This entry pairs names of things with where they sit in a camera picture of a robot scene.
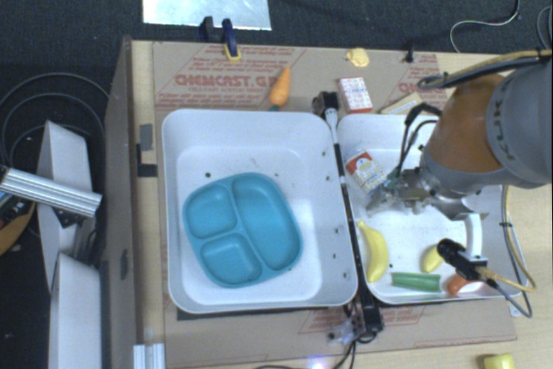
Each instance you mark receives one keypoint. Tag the yellow block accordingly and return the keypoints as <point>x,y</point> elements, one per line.
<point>497,361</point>

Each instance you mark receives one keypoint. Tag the pale yellow toy food lump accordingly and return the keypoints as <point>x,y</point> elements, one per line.
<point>357,57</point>

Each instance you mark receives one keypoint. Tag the orange carrot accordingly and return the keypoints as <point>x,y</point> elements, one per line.
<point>281,88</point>

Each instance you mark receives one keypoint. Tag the brown cardboard board red print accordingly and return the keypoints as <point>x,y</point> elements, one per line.
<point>242,78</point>

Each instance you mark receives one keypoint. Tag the yellow banana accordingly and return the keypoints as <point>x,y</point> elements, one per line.
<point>376,255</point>

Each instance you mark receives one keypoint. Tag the blue divided plate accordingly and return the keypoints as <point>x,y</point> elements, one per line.
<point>255,211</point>

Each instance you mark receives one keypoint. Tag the black cylinder on white bracket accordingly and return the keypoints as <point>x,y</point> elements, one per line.
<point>458,257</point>

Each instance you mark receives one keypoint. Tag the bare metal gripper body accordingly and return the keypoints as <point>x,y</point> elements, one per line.
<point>417,188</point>

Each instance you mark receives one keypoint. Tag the orange sausage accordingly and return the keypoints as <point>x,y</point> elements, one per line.
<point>454,284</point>

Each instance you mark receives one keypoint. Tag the white plastic tray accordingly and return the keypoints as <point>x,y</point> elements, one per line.
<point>242,134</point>
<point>406,229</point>

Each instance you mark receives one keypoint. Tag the small yellow toy food piece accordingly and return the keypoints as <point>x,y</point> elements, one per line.
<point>432,260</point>

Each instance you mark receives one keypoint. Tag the green toy vegetable stick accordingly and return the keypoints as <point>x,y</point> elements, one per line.
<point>415,281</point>

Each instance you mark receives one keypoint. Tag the red and white carton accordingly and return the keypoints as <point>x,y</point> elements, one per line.
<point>355,94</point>

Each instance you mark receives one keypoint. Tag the thin black and white rod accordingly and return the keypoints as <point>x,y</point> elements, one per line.
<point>345,194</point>

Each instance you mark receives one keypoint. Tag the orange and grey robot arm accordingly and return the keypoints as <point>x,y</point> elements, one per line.
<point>475,134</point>

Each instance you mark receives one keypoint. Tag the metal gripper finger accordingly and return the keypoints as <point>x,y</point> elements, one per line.
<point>378,203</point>

